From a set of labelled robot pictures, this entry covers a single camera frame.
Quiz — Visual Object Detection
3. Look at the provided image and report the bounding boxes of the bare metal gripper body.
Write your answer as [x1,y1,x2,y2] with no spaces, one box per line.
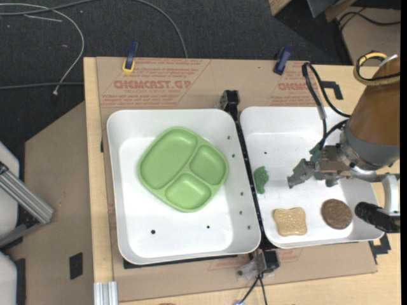
[312,142,362,180]

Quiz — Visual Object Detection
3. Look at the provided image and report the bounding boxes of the brown round biscuit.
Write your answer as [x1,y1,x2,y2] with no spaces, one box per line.
[320,198,354,231]

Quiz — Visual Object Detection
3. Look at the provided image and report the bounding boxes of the green grapes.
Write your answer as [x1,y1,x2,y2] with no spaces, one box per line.
[253,166,270,195]

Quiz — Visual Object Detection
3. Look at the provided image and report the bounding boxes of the white plastic tray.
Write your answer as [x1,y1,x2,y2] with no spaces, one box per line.
[238,105,386,250]
[106,108,263,266]

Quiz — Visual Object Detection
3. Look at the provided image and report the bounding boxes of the beige bread slice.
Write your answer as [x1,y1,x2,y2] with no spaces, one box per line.
[272,207,308,238]

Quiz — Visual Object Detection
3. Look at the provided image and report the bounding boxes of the thin black rod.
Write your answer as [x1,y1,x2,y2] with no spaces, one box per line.
[233,108,267,251]

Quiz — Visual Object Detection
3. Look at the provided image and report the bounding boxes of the green divided plate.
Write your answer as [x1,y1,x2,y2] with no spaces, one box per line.
[137,126,230,214]

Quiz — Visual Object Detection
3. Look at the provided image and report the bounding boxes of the brown cardboard board red print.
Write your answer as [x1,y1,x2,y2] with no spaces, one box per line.
[95,57,379,294]

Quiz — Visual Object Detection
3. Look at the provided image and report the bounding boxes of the black cylinder on white bracket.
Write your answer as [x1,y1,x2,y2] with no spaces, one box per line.
[349,165,401,234]

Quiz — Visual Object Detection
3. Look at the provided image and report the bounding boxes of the black block with thin wires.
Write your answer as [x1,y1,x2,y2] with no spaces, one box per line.
[219,89,240,112]
[236,249,281,281]

